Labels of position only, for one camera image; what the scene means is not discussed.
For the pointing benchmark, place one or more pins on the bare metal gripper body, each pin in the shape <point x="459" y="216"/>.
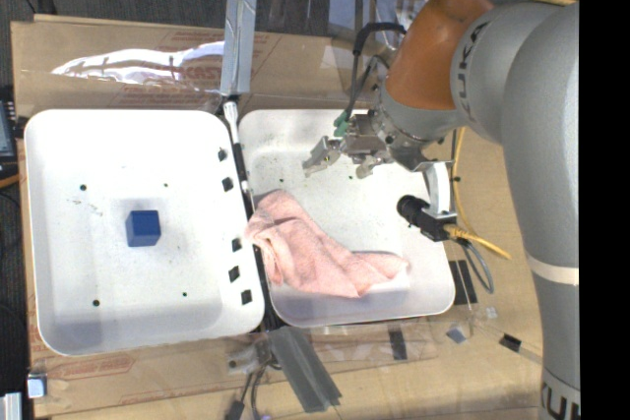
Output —
<point x="370" y="142"/>

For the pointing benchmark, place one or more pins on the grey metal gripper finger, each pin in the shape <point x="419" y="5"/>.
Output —
<point x="320" y="156"/>
<point x="364" y="167"/>

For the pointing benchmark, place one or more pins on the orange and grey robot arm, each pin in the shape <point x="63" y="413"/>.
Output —
<point x="522" y="78"/>

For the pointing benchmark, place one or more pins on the white plastic tray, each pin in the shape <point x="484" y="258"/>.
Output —
<point x="133" y="231"/>
<point x="344" y="211"/>

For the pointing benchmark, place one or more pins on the pink cloth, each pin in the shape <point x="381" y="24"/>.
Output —
<point x="315" y="251"/>

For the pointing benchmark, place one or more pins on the brown cardboard board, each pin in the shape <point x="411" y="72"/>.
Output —
<point x="162" y="59"/>

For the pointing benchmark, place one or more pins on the blue cube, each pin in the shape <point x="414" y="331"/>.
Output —
<point x="143" y="228"/>

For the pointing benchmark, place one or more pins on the black cylinder on white bracket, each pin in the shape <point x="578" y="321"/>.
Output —
<point x="429" y="206"/>

